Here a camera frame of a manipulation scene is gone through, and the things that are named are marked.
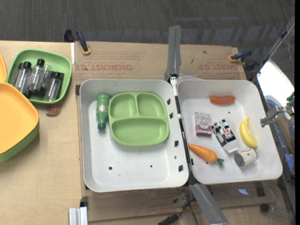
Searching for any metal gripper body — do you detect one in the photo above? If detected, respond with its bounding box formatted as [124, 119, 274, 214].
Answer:
[283, 103, 295, 117]

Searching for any brown cardboard board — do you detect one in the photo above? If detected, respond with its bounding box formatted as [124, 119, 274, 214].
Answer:
[74, 40, 282, 222]

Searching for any green bottle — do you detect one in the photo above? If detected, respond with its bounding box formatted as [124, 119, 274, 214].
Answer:
[96, 93, 111, 130]

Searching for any white and orange can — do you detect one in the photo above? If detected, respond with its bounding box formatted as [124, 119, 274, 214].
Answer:
[233, 147, 258, 167]

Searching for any clear bottle with black cap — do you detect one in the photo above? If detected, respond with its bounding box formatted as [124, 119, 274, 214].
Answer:
[14, 61, 32, 94]
[30, 59, 46, 91]
[44, 71, 61, 102]

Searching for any orange sausage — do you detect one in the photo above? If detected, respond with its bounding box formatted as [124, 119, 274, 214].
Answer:
[209, 95, 236, 105]

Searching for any pink carton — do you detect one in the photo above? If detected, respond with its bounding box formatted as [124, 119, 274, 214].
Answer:
[194, 112, 212, 136]

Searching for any orange carrot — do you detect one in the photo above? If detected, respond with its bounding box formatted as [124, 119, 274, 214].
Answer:
[187, 143, 225, 166]

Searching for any yellow banana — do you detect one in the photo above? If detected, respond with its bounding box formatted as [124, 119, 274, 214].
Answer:
[239, 115, 258, 149]

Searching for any green square plate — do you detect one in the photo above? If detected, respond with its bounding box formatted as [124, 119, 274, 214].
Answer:
[6, 48, 73, 105]

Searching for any white plastic tray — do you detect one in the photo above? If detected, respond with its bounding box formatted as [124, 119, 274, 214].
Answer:
[79, 78, 189, 193]
[176, 79, 284, 185]

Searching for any yellow plate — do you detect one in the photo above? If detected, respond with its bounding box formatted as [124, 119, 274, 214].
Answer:
[0, 52, 8, 83]
[0, 82, 39, 155]

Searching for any black and white cow carton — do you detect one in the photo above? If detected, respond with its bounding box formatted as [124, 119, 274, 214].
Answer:
[211, 119, 239, 154]

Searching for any green divided plate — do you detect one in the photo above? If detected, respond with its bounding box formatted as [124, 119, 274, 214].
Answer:
[108, 91, 170, 147]

